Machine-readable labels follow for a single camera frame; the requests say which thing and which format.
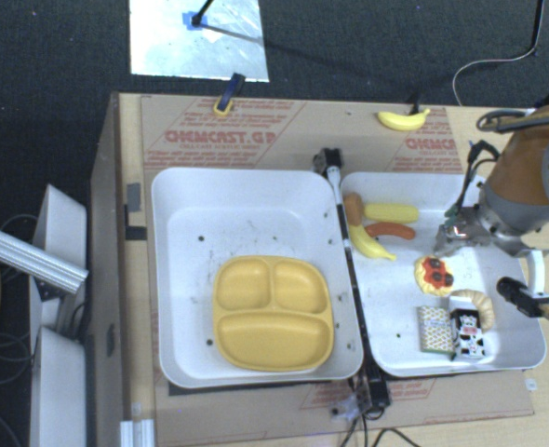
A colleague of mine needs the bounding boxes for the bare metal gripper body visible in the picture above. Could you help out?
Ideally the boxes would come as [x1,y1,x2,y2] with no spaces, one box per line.
[449,205,532,253]

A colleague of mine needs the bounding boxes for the pizza slice with dark toppings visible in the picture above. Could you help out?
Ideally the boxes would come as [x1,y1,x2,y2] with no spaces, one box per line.
[413,254,458,297]

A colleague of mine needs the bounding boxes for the red sausage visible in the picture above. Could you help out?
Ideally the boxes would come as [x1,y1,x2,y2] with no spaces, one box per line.
[365,222,417,242]

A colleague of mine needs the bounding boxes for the yellow corn cob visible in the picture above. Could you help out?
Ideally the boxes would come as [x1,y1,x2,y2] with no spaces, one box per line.
[363,201,421,225]

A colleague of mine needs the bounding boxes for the beige croissant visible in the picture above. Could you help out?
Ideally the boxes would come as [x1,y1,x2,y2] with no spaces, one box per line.
[449,288,496,332]

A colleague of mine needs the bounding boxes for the yellow banana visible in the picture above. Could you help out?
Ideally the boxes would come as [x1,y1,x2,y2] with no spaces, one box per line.
[348,223,398,263]
[377,107,432,132]

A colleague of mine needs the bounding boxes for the white plastic tray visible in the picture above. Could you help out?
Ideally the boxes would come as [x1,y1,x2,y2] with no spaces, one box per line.
[151,166,366,389]
[340,170,548,378]

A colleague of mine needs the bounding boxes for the green patterned carton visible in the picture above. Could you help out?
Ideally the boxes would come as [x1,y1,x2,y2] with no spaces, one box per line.
[417,305,457,355]

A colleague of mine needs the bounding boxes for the cow print milk carton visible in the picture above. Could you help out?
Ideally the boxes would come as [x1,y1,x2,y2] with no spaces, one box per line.
[448,307,487,361]

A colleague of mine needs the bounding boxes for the thin black and white rod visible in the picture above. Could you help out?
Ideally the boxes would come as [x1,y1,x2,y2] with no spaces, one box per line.
[326,166,376,377]

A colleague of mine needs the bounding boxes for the orange doughnut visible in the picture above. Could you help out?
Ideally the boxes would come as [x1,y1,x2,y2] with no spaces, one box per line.
[343,192,366,226]

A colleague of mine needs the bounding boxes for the yellow divided plate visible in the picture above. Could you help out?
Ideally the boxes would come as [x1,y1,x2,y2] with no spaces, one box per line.
[211,254,336,373]

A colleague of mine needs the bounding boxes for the brown cardboard board red print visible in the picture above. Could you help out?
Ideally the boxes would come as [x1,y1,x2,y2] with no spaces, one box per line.
[139,94,536,430]

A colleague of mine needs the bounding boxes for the black cylinder on white bracket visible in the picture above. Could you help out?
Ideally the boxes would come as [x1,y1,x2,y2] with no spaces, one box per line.
[496,248,549,318]

